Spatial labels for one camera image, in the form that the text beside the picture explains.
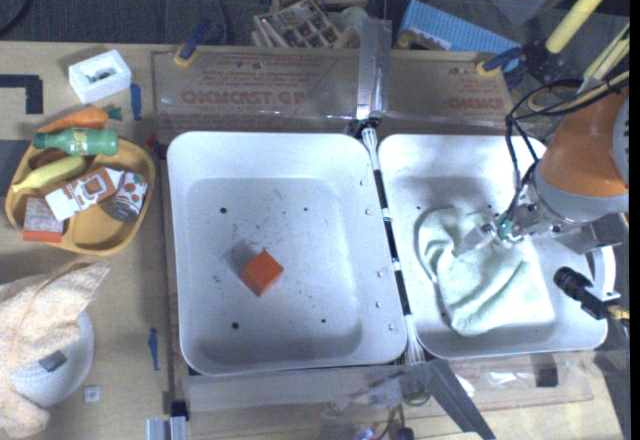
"banana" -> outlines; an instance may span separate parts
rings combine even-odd
[[[21,189],[38,189],[82,172],[87,166],[84,157],[70,156],[53,163],[45,164],[33,170],[24,180],[11,186],[11,190],[17,193]]]

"orange cube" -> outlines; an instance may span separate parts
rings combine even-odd
[[[283,271],[283,267],[269,252],[262,250],[245,266],[240,278],[256,296],[262,296],[280,278]]]

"white cloth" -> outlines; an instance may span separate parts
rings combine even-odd
[[[11,375],[78,341],[77,317],[109,272],[77,265],[0,286],[0,429],[12,437],[43,430],[49,412],[20,394]]]
[[[489,220],[449,207],[427,214],[418,229],[420,260],[436,276],[451,327],[461,335],[553,317],[544,282],[535,278],[519,245],[506,247],[494,241],[454,254],[469,231]]]

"blue object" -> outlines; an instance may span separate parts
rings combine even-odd
[[[518,65],[520,57],[523,55],[523,53],[524,50],[520,47],[507,49],[503,53],[494,56],[489,61],[485,61],[482,64],[482,67],[486,72],[500,67],[504,72],[504,80],[507,83],[507,88],[509,88],[509,90],[512,90],[513,88],[518,86],[520,82],[522,82],[522,78],[524,77],[524,69],[522,68],[522,65]],[[513,67],[514,62],[516,64],[516,67],[513,70],[505,72],[506,68]]]
[[[151,351],[151,358],[153,359],[153,370],[159,371],[160,367],[158,367],[158,330],[155,328],[151,328],[149,330],[149,341],[147,342],[149,345],[149,351]]]
[[[142,116],[140,115],[142,112],[142,91],[135,83],[131,83],[129,89],[131,90],[131,112],[133,113],[133,119],[139,122],[142,120]]]
[[[180,58],[188,60],[191,57],[198,44],[201,44],[204,41],[204,37],[207,34],[207,31],[209,31],[210,26],[211,21],[206,17],[203,17],[202,20],[198,22],[198,25],[189,36],[187,43],[182,48],[182,51],[180,51]]]
[[[522,49],[513,40],[416,0],[411,0],[404,13],[399,33],[403,31],[416,33],[447,51],[502,54],[509,49]],[[511,60],[503,70],[509,72],[517,66],[518,61]]]

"orange carrot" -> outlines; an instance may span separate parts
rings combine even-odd
[[[104,129],[107,120],[122,120],[120,108],[105,111],[104,109],[88,107],[67,116],[63,116],[50,124],[40,127],[38,132],[63,131],[71,127],[85,129]]]

